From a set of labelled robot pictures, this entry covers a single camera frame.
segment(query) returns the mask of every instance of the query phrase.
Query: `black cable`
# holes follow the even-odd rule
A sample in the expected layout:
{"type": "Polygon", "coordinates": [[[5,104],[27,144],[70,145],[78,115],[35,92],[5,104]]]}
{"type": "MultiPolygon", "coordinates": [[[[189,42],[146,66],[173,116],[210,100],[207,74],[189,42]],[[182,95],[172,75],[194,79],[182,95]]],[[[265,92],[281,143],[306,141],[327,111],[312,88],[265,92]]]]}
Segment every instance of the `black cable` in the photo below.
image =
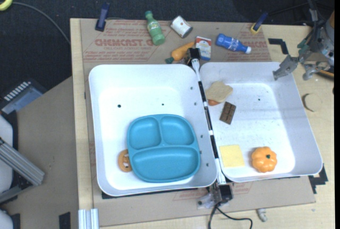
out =
{"type": "Polygon", "coordinates": [[[299,8],[299,7],[302,7],[302,6],[306,6],[308,5],[309,3],[308,2],[305,2],[305,3],[301,3],[299,5],[294,5],[292,7],[289,7],[289,8],[284,8],[284,9],[281,9],[281,10],[277,10],[277,11],[273,11],[273,12],[270,12],[268,13],[268,15],[272,16],[272,15],[276,15],[276,14],[281,14],[283,12],[286,12],[286,11],[289,11],[289,10],[293,10],[295,8],[299,8]]]}
{"type": "Polygon", "coordinates": [[[309,4],[309,8],[312,15],[312,21],[314,22],[313,29],[312,29],[312,35],[307,42],[307,45],[309,45],[312,41],[316,41],[318,37],[318,31],[321,28],[321,26],[326,22],[325,18],[320,14],[316,0],[307,0],[309,4]]]}
{"type": "Polygon", "coordinates": [[[308,40],[308,38],[312,35],[312,33],[313,33],[313,31],[310,31],[308,34],[307,34],[307,36],[304,38],[304,40],[308,40]]]}
{"type": "Polygon", "coordinates": [[[217,203],[217,204],[214,205],[214,207],[213,207],[213,209],[212,209],[212,211],[211,211],[211,213],[210,213],[210,217],[209,217],[209,221],[208,221],[208,229],[211,229],[211,221],[212,221],[212,219],[213,219],[212,217],[214,216],[216,210],[218,210],[218,211],[219,211],[222,215],[224,215],[225,217],[227,217],[227,218],[229,218],[229,219],[232,219],[232,220],[249,220],[249,221],[250,221],[250,227],[249,227],[249,229],[252,229],[252,227],[253,227],[253,221],[252,221],[252,219],[250,219],[250,218],[233,218],[233,217],[231,217],[231,216],[225,214],[222,210],[220,210],[220,209],[218,208],[218,203],[217,203]]]}
{"type": "Polygon", "coordinates": [[[26,4],[26,3],[21,3],[21,2],[12,2],[12,4],[16,4],[16,5],[21,5],[21,6],[25,6],[25,7],[28,7],[28,8],[31,8],[35,11],[37,11],[38,13],[42,14],[44,17],[46,17],[50,22],[52,22],[52,24],[58,29],[58,31],[62,34],[62,36],[66,39],[66,41],[69,43],[69,45],[71,45],[71,42],[70,40],[67,38],[66,34],[63,32],[63,30],[58,26],[57,23],[55,23],[55,21],[50,18],[47,14],[45,14],[43,11],[29,5],[29,4],[26,4]]]}
{"type": "Polygon", "coordinates": [[[327,10],[327,11],[330,11],[330,12],[332,12],[334,10],[334,7],[330,7],[330,6],[322,4],[322,3],[317,3],[317,7],[324,9],[324,10],[327,10]]]}

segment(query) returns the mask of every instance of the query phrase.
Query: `bread slice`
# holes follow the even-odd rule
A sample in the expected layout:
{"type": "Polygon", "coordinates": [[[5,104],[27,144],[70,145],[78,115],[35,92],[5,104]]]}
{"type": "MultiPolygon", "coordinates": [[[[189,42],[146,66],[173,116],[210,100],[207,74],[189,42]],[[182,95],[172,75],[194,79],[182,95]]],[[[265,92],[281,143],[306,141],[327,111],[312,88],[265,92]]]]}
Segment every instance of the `bread slice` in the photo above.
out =
{"type": "Polygon", "coordinates": [[[218,103],[222,103],[232,92],[232,87],[226,86],[223,82],[217,81],[212,83],[212,85],[206,90],[206,98],[208,100],[214,100],[218,103]]]}

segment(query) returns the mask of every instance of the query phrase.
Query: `small carton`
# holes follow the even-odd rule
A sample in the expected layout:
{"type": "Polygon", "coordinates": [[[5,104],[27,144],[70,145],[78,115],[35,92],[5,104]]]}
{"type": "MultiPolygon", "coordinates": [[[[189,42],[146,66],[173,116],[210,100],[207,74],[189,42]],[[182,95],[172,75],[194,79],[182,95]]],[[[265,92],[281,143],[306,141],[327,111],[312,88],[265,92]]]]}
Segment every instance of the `small carton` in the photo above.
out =
{"type": "Polygon", "coordinates": [[[210,60],[211,58],[211,39],[196,36],[195,47],[201,51],[201,59],[210,60]]]}

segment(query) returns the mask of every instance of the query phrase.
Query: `green bottle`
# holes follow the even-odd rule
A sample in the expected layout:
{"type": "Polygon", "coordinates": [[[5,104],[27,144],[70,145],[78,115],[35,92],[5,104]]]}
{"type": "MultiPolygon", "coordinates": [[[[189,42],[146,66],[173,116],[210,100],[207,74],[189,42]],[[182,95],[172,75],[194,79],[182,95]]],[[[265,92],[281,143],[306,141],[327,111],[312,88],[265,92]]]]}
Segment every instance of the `green bottle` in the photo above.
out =
{"type": "Polygon", "coordinates": [[[152,37],[152,42],[154,45],[159,46],[163,44],[165,42],[165,37],[162,33],[162,28],[160,27],[158,21],[154,19],[152,11],[146,11],[145,18],[147,19],[147,29],[152,37]]]}

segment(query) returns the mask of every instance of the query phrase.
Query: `metal bar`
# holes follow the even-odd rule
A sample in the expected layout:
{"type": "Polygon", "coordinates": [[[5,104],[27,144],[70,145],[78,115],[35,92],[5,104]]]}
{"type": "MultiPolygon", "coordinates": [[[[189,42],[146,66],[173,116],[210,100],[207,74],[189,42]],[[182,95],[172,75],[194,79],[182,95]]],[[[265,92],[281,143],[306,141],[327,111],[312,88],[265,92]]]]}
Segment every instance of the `metal bar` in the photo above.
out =
{"type": "Polygon", "coordinates": [[[33,185],[41,185],[45,173],[0,138],[0,160],[33,185]]]}
{"type": "Polygon", "coordinates": [[[23,190],[19,186],[15,186],[11,189],[8,189],[0,194],[0,204],[17,196],[23,190]]]}
{"type": "Polygon", "coordinates": [[[78,228],[99,229],[98,209],[93,208],[90,211],[78,210],[78,228]]]}

